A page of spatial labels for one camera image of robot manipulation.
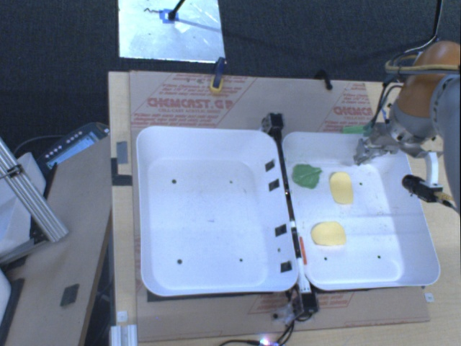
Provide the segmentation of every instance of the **electronic device with blue display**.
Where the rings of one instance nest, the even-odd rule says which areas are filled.
[[[102,138],[109,135],[109,127],[102,123],[86,124],[53,144],[37,160],[43,175],[47,175],[55,164],[60,164],[66,159],[94,145]]]

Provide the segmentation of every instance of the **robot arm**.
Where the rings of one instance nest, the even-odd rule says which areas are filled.
[[[388,73],[411,74],[393,104],[389,119],[371,123],[370,134],[357,147],[354,160],[368,162],[376,156],[404,151],[425,158],[426,181],[408,176],[404,186],[425,201],[439,201],[442,187],[437,184],[437,158],[421,144],[434,136],[444,139],[444,160],[456,210],[460,212],[460,45],[440,41],[431,45],[412,66],[386,65]]]

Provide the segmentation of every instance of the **cardboard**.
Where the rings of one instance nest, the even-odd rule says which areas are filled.
[[[284,115],[284,135],[295,130],[339,132],[365,124],[373,114],[364,83],[225,76],[212,94],[211,76],[131,72],[131,145],[149,125],[258,129],[269,112]],[[140,279],[140,236],[136,152],[133,160],[133,216],[138,340],[152,342],[282,332],[285,293],[158,298]],[[420,288],[385,288],[318,294],[320,311],[296,330],[428,321]]]

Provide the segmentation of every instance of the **dark fabric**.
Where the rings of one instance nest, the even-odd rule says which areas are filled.
[[[323,68],[331,79],[364,81],[381,81],[386,60],[430,38],[437,2],[218,1],[227,74],[313,78]],[[460,41],[460,7],[445,0],[442,39]],[[117,25],[117,0],[0,0],[0,136],[10,148],[107,123],[109,71],[211,71],[121,59]]]

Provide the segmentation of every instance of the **clear plastic film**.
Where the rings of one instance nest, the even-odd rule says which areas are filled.
[[[120,57],[201,63],[225,57],[218,0],[186,0],[168,21],[165,11],[178,1],[118,0]]]

